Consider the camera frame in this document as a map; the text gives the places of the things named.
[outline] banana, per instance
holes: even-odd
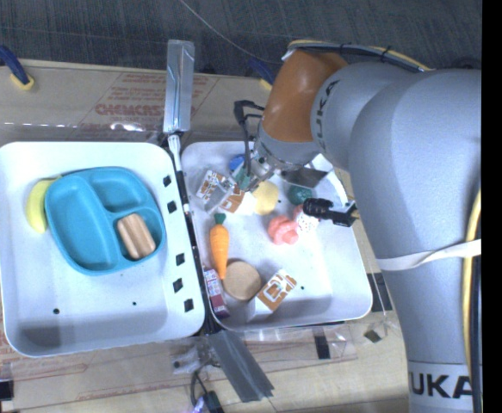
[[[44,198],[46,197],[47,189],[50,188],[55,179],[42,179],[38,181],[33,189],[28,194],[27,203],[25,204],[25,216],[28,224],[40,234],[47,229],[46,211],[44,210]]]

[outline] blue divided plate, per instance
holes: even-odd
[[[77,271],[110,274],[156,255],[166,231],[157,204],[130,170],[100,167],[59,178],[46,192],[48,224],[59,250]],[[157,245],[149,255],[130,258],[116,230],[119,219],[137,213]]]

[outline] orange toy carrot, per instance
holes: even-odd
[[[223,225],[226,215],[216,213],[214,215],[215,225],[210,229],[210,249],[213,254],[214,265],[218,276],[224,280],[227,268],[227,249],[230,243],[230,233]]]

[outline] brown round object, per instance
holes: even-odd
[[[239,301],[249,301],[262,287],[260,274],[247,262],[230,263],[222,281],[224,291]]]

